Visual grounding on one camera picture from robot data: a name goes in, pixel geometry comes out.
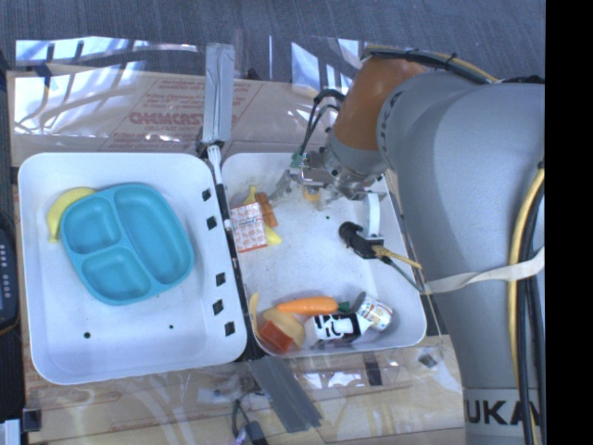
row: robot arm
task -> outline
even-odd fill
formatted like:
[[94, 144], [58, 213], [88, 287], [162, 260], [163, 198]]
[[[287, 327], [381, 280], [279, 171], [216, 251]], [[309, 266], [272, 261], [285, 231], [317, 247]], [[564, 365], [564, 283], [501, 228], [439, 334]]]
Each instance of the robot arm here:
[[[498, 81], [442, 55], [393, 55], [363, 63], [301, 183], [323, 173], [317, 187], [356, 200], [391, 170], [426, 283], [533, 257], [544, 237], [544, 84]], [[439, 61], [446, 70], [426, 70]], [[546, 442], [544, 280], [541, 271], [434, 295], [460, 366], [468, 445]]]

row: plastic wrap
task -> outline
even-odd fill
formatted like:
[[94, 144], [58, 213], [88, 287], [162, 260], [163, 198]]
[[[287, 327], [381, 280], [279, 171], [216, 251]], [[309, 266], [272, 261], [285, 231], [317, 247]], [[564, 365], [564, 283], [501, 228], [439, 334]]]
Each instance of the plastic wrap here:
[[[224, 159], [242, 152], [294, 152], [313, 97], [328, 87], [345, 93], [364, 46], [322, 38], [292, 43], [288, 65], [279, 65], [271, 51], [270, 66], [257, 67], [258, 74], [270, 76], [266, 81], [246, 77], [252, 65], [237, 51], [232, 136], [222, 147]], [[205, 45], [90, 37], [19, 42], [16, 55], [16, 70], [7, 75], [13, 166], [41, 152], [197, 154]], [[331, 126], [334, 116], [328, 111], [320, 127]], [[323, 146], [326, 136], [318, 129], [310, 146]], [[18, 190], [15, 200], [19, 212]], [[233, 429], [241, 431], [246, 418], [259, 422], [269, 443], [439, 432], [452, 441], [460, 437], [461, 381], [450, 340], [440, 334], [405, 348], [283, 358], [322, 416], [319, 426], [292, 434], [243, 361], [80, 385], [50, 383], [32, 363], [19, 268], [25, 416], [40, 418], [25, 421], [31, 444], [233, 444]]]

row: orange carrot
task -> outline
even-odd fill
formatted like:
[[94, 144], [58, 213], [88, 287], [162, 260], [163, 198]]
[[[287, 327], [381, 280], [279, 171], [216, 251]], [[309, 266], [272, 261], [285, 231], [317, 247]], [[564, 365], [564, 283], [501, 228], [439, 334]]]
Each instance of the orange carrot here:
[[339, 305], [332, 297], [319, 295], [317, 297], [305, 297], [303, 299], [285, 301], [276, 305], [276, 308], [281, 312], [316, 316], [335, 313], [339, 309]]

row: blue bowl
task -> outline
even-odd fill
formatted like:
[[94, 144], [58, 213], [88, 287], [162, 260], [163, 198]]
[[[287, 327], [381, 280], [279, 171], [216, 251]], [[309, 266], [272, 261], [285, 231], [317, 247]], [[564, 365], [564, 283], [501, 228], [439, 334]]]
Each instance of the blue bowl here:
[[118, 184], [72, 203], [61, 238], [97, 299], [126, 305], [177, 286], [195, 254], [167, 200], [147, 184]]

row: can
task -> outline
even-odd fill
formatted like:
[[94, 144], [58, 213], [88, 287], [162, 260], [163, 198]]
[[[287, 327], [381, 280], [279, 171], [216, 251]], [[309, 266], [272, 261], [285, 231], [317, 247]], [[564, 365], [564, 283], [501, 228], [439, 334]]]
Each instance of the can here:
[[384, 331], [393, 319], [393, 309], [365, 291], [359, 293], [352, 305], [352, 311], [372, 323], [371, 328]]

